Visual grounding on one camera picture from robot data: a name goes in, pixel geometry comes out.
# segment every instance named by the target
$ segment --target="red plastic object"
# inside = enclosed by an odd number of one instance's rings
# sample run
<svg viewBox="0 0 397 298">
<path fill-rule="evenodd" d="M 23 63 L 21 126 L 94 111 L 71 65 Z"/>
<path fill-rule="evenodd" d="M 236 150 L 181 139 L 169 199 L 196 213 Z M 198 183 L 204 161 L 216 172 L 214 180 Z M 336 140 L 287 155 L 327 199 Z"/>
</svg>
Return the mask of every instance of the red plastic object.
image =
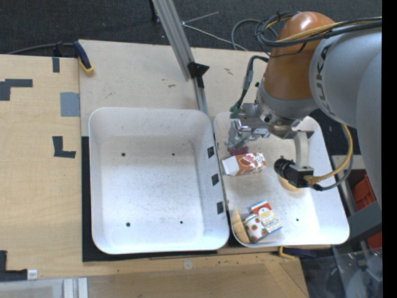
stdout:
<svg viewBox="0 0 397 298">
<path fill-rule="evenodd" d="M 370 181 L 366 174 L 364 175 L 363 180 L 361 180 L 352 188 L 352 194 L 357 210 L 363 209 L 376 200 Z M 382 232 L 371 236 L 367 239 L 367 242 L 371 249 L 382 247 Z"/>
</svg>

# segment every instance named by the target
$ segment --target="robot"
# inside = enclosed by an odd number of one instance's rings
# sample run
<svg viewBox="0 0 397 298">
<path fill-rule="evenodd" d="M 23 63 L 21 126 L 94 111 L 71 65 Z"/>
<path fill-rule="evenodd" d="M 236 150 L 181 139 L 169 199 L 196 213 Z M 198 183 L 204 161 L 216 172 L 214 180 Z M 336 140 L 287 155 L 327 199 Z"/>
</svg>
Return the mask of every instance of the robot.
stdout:
<svg viewBox="0 0 397 298">
<path fill-rule="evenodd" d="M 276 41 L 264 32 L 286 21 Z M 323 190 L 308 164 L 305 145 L 310 133 L 296 131 L 306 116 L 320 108 L 342 124 L 357 129 L 360 150 L 375 196 L 381 206 L 381 17 L 334 22 L 317 12 L 284 12 L 262 21 L 256 37 L 272 47 L 268 58 L 248 63 L 243 93 L 230 109 L 231 127 L 225 140 L 231 154 L 247 142 L 270 134 L 294 139 L 295 161 L 279 159 L 274 170 L 297 187 Z M 253 103 L 243 103 L 252 81 L 255 59 L 267 62 Z"/>
</svg>

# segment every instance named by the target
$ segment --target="white tray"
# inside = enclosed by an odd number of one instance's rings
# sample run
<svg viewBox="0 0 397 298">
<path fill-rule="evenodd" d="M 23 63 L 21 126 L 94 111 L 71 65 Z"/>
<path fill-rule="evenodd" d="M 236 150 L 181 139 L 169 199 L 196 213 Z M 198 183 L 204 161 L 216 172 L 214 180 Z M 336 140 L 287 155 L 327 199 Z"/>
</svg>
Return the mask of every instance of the white tray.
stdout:
<svg viewBox="0 0 397 298">
<path fill-rule="evenodd" d="M 231 123 L 229 115 L 229 112 L 224 112 L 218 114 L 214 120 L 220 160 L 230 156 L 225 145 Z M 311 117 L 306 117 L 297 129 L 314 131 L 308 140 L 309 165 L 314 168 L 314 175 L 331 172 L 332 167 L 318 123 Z M 293 140 L 282 140 L 271 135 L 269 138 L 249 142 L 248 147 L 249 152 L 263 152 L 267 168 L 261 173 L 245 176 L 223 175 L 230 214 L 239 209 L 244 219 L 249 214 L 250 206 L 260 201 L 268 201 L 283 227 L 257 243 L 240 242 L 241 244 L 247 247 L 336 245 L 347 240 L 349 224 L 336 187 L 323 192 L 309 188 L 292 192 L 280 185 L 274 171 L 274 162 L 281 155 L 286 159 L 296 159 Z M 329 178 L 320 185 L 328 186 L 332 183 L 335 183 L 334 178 Z"/>
<path fill-rule="evenodd" d="M 227 242 L 213 130 L 203 112 L 100 108 L 89 118 L 89 147 L 92 237 L 101 251 L 215 250 Z"/>
</svg>

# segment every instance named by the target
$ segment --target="black bracket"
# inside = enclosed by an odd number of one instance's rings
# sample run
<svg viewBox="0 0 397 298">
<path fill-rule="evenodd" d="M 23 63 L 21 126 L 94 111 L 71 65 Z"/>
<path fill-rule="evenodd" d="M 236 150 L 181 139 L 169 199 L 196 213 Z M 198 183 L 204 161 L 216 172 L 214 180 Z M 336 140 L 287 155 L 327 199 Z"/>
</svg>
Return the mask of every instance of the black bracket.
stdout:
<svg viewBox="0 0 397 298">
<path fill-rule="evenodd" d="M 0 282 L 27 280 L 27 269 L 21 271 L 6 270 L 7 251 L 0 251 Z"/>
<path fill-rule="evenodd" d="M 199 88 L 204 88 L 203 75 L 210 67 L 207 65 L 190 62 L 187 65 L 187 68 L 189 69 L 190 76 L 192 78 L 197 78 Z"/>
</svg>

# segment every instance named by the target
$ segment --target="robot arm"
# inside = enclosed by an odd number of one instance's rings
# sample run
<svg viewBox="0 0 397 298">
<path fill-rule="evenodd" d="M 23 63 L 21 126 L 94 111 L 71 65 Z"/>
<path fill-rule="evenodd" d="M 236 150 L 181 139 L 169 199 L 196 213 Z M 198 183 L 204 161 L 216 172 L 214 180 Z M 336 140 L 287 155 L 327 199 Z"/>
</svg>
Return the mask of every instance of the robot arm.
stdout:
<svg viewBox="0 0 397 298">
<path fill-rule="evenodd" d="M 357 129 L 368 177 L 380 203 L 381 18 L 335 23 L 316 12 L 288 12 L 269 18 L 264 30 L 282 19 L 288 21 L 277 41 L 263 41 L 273 49 L 255 103 L 239 101 L 232 107 L 234 120 L 226 140 L 229 151 L 233 154 L 248 141 L 270 133 L 296 139 L 293 127 L 320 108 L 330 118 Z M 282 175 L 290 166 L 278 161 L 275 170 Z M 308 186 L 296 179 L 290 182 Z"/>
</svg>

